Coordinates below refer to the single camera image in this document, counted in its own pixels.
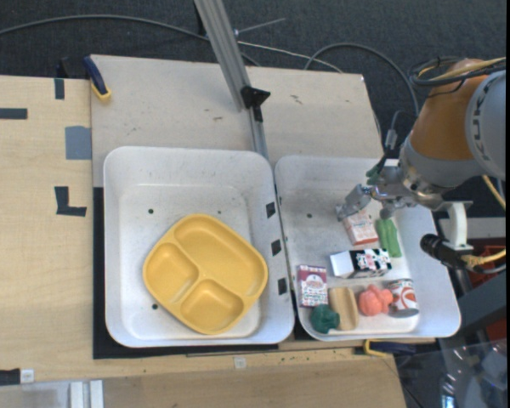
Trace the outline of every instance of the black carpet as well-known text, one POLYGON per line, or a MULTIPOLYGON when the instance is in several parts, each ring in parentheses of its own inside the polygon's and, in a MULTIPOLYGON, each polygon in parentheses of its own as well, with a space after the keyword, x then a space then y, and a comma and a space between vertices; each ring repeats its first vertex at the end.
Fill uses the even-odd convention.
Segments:
MULTIPOLYGON (((407 72, 438 56, 492 59, 507 54, 507 0, 224 0, 224 4, 240 41, 308 56, 333 43, 358 44, 407 72), (285 20, 244 31, 279 19, 285 20)), ((197 31, 192 0, 0 0, 0 31, 78 14, 127 15, 197 31)), ((263 66, 302 69, 307 61, 243 45, 241 50, 263 66)), ((88 54, 216 61, 209 42, 158 26, 68 20, 0 35, 0 74, 54 77, 62 59, 70 77, 84 77, 82 57, 88 54)), ((404 81, 375 54, 342 47, 320 58, 342 71, 363 74, 382 129, 397 110, 413 112, 404 81)), ((310 69, 333 71, 317 63, 310 69)), ((422 104, 422 94, 418 100, 422 104)), ((399 139, 410 125, 407 119, 401 120, 399 139)), ((450 196, 474 198, 468 212, 471 217, 503 215, 478 178, 450 196)))

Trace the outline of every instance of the blue clamp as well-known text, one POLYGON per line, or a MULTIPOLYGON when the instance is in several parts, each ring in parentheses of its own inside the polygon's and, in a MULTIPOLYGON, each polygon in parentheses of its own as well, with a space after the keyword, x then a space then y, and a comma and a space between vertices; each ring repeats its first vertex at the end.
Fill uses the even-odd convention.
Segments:
POLYGON ((91 78, 91 89, 101 100, 107 100, 111 96, 111 91, 104 83, 104 79, 100 74, 96 64, 89 56, 83 58, 83 66, 91 78))

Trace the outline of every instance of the small box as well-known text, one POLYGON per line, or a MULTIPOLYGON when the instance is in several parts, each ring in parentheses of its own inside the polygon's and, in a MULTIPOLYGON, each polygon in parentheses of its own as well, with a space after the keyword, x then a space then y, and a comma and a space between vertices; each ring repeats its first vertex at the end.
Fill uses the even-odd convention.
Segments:
POLYGON ((301 307, 316 307, 329 302, 326 290, 326 268, 301 264, 298 266, 297 283, 298 305, 301 307))
POLYGON ((391 258, 385 249, 344 251, 331 255, 332 271, 341 278, 375 278, 391 269, 391 258))
POLYGON ((366 210, 347 216, 343 225, 348 232, 349 239, 354 246, 372 243, 378 240, 376 229, 366 210))

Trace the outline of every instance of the orange toy food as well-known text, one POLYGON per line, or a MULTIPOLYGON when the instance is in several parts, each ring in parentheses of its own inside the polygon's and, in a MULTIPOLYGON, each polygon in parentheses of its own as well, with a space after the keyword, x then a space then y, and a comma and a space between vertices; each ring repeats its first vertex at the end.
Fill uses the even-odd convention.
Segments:
POLYGON ((393 302, 393 294, 389 289, 378 289, 370 284, 364 292, 359 295, 359 310, 367 316, 374 316, 379 313, 387 313, 389 305, 393 302))

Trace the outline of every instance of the yellow plastic tray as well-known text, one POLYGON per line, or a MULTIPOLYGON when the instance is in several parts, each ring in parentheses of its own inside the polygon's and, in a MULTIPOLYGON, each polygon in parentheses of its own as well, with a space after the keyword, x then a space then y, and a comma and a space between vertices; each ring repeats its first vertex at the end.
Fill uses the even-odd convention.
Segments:
POLYGON ((151 295, 191 329, 213 335, 233 327, 268 281, 260 253, 206 214, 179 220, 144 262, 151 295))

